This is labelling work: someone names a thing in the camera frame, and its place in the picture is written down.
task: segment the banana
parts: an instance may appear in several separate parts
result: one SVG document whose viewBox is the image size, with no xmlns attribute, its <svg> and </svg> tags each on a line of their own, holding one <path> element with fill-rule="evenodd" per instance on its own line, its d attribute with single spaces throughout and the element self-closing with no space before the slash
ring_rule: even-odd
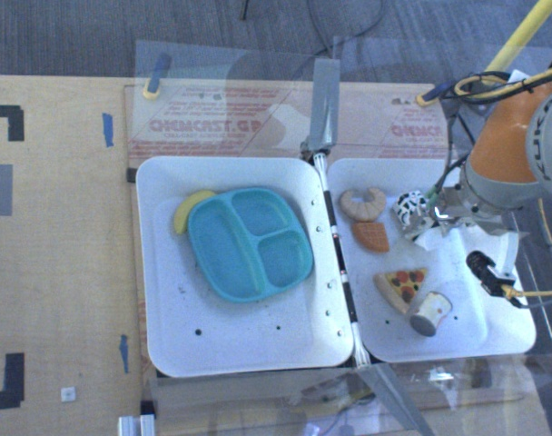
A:
<svg viewBox="0 0 552 436">
<path fill-rule="evenodd" d="M 209 199 L 215 195 L 214 191 L 198 191 L 192 193 L 187 197 L 175 210 L 175 215 L 173 216 L 173 229 L 178 234 L 183 234 L 187 231 L 187 219 L 189 218 L 189 212 L 192 208 L 199 202 L 205 199 Z"/>
</svg>

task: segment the teal plate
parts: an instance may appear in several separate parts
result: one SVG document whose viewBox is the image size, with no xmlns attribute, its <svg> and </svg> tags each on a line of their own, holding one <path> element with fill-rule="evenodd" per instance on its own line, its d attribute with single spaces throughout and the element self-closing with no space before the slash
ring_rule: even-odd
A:
<svg viewBox="0 0 552 436">
<path fill-rule="evenodd" d="M 286 291 L 312 270 L 301 223 L 269 189 L 237 189 L 199 202 L 190 211 L 187 233 L 203 275 L 228 301 L 258 301 Z"/>
</svg>

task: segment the toy pizza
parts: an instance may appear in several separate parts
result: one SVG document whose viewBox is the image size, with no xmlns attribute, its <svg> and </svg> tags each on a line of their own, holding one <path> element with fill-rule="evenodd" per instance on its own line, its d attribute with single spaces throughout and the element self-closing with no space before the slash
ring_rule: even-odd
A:
<svg viewBox="0 0 552 436">
<path fill-rule="evenodd" d="M 385 300 L 398 312 L 405 314 L 427 273 L 427 268 L 380 272 L 373 276 L 373 281 Z"/>
</svg>

